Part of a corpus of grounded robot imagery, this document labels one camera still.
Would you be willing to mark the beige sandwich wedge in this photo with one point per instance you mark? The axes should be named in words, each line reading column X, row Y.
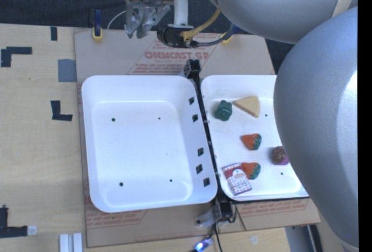
column 250, row 105

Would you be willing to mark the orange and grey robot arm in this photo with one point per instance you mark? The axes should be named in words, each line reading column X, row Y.
column 305, row 99

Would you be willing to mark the orange strawberry with green leaves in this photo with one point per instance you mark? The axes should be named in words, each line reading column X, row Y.
column 251, row 141
column 252, row 170

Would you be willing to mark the red and white carton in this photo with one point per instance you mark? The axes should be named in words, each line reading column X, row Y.
column 236, row 181

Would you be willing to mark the black cylinder on white bracket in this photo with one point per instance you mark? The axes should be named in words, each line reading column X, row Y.
column 174, row 35

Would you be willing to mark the green broccoli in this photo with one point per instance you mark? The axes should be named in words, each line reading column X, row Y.
column 223, row 110

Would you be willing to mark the white plastic tray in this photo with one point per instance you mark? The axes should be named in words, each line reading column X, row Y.
column 232, row 125
column 139, row 143

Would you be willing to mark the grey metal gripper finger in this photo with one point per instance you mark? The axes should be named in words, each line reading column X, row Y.
column 131, row 22
column 151, row 16

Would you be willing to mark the thin black rod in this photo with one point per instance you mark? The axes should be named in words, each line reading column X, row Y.
column 207, row 131

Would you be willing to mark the brown cardboard board, red print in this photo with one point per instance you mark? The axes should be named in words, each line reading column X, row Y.
column 162, row 53

